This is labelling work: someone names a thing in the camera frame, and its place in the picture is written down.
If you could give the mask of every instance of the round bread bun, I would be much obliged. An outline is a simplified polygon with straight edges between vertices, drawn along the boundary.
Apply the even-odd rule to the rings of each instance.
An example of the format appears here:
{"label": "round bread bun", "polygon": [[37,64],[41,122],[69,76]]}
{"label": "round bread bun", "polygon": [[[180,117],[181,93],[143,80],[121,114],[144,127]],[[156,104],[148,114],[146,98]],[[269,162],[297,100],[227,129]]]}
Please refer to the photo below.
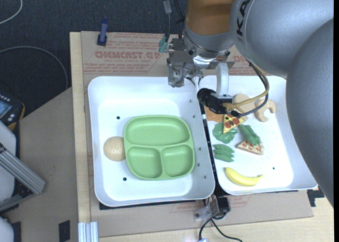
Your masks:
{"label": "round bread bun", "polygon": [[105,155],[113,161],[122,161],[125,157],[125,150],[122,137],[111,137],[104,144]]}

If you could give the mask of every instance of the pizza slice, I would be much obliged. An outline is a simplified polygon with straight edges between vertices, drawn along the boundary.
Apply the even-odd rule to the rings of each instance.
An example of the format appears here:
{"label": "pizza slice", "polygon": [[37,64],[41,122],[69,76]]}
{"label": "pizza slice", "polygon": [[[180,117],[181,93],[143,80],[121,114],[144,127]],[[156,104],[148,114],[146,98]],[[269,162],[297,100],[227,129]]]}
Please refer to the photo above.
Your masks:
{"label": "pizza slice", "polygon": [[237,127],[239,124],[243,123],[244,121],[247,120],[247,117],[234,117],[231,114],[225,114],[223,117],[223,124],[224,127],[222,129],[223,133],[227,133],[234,127]]}
{"label": "pizza slice", "polygon": [[262,155],[264,153],[264,146],[262,142],[258,145],[253,145],[248,140],[245,140],[237,145],[238,149],[249,151],[250,153],[254,153],[256,155]]}

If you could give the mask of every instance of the toy banana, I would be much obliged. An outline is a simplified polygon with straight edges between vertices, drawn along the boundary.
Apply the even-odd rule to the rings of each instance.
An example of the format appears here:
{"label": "toy banana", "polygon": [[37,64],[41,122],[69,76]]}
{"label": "toy banana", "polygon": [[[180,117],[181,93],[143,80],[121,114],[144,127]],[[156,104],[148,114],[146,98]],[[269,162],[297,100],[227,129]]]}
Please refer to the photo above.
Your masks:
{"label": "toy banana", "polygon": [[230,167],[225,168],[225,173],[232,183],[240,186],[254,186],[264,177],[264,175],[258,175],[256,177],[244,176]]}

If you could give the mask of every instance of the blue clip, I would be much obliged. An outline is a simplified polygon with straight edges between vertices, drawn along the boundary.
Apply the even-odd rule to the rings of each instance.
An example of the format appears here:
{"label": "blue clip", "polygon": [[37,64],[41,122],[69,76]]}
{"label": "blue clip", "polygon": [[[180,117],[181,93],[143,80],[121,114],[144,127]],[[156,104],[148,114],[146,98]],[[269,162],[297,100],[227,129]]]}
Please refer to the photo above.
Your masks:
{"label": "blue clip", "polygon": [[100,34],[97,36],[97,42],[96,42],[97,45],[106,46],[106,40],[107,40],[106,32],[107,32],[107,28],[108,28],[108,18],[104,17],[101,20]]}

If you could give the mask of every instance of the light wood surface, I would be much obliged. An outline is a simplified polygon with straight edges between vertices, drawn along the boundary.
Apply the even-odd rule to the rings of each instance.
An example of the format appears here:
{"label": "light wood surface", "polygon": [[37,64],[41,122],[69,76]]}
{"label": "light wood surface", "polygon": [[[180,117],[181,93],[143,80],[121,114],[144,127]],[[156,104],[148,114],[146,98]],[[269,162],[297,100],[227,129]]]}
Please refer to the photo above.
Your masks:
{"label": "light wood surface", "polygon": [[[72,85],[74,100],[74,127],[79,221],[90,222],[90,195],[86,151],[84,90],[81,57],[81,33],[70,34]],[[222,226],[226,235],[249,241],[334,241],[334,210],[325,198],[316,199],[311,218],[280,220],[241,225]],[[148,234],[101,237],[100,242],[112,241],[198,241],[199,229],[152,232]],[[227,241],[215,227],[206,227],[203,237],[208,241]]]}

